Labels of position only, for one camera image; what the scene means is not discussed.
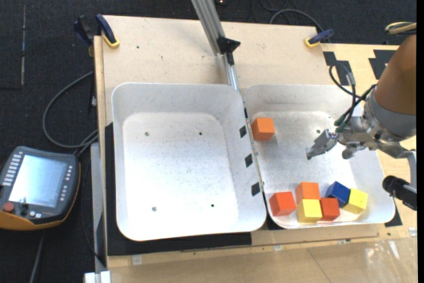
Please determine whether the blue cube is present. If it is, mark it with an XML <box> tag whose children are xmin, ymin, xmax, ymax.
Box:
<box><xmin>324</xmin><ymin>180</ymin><xmax>352</xmax><ymax>208</ymax></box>

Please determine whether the yellow cube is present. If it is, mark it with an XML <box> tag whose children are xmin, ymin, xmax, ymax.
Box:
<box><xmin>295</xmin><ymin>198</ymin><xmax>324</xmax><ymax>224</ymax></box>
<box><xmin>341</xmin><ymin>188</ymin><xmax>369</xmax><ymax>215</ymax></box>

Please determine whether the pale wood board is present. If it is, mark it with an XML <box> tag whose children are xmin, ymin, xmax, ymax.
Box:
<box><xmin>99</xmin><ymin>14</ymin><xmax>380</xmax><ymax>258</ymax></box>

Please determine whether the red cube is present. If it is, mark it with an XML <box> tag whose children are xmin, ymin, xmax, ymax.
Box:
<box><xmin>268</xmin><ymin>191</ymin><xmax>297</xmax><ymax>217</ymax></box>
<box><xmin>319</xmin><ymin>197</ymin><xmax>341</xmax><ymax>222</ymax></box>

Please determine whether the white plastic tray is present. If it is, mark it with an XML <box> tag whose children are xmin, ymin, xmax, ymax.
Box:
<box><xmin>111</xmin><ymin>82</ymin><xmax>268</xmax><ymax>242</ymax></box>
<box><xmin>243</xmin><ymin>84</ymin><xmax>397</xmax><ymax>231</ymax></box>

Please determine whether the black cylinder on white bracket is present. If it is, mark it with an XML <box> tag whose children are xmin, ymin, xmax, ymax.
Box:
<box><xmin>382</xmin><ymin>148</ymin><xmax>417</xmax><ymax>211</ymax></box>

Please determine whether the orange cube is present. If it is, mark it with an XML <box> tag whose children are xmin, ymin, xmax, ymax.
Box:
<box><xmin>295</xmin><ymin>181</ymin><xmax>321</xmax><ymax>205</ymax></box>
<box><xmin>250</xmin><ymin>117</ymin><xmax>276</xmax><ymax>142</ymax></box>

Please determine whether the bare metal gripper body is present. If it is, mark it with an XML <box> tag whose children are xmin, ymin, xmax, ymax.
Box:
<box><xmin>335</xmin><ymin>103</ymin><xmax>412</xmax><ymax>160</ymax></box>

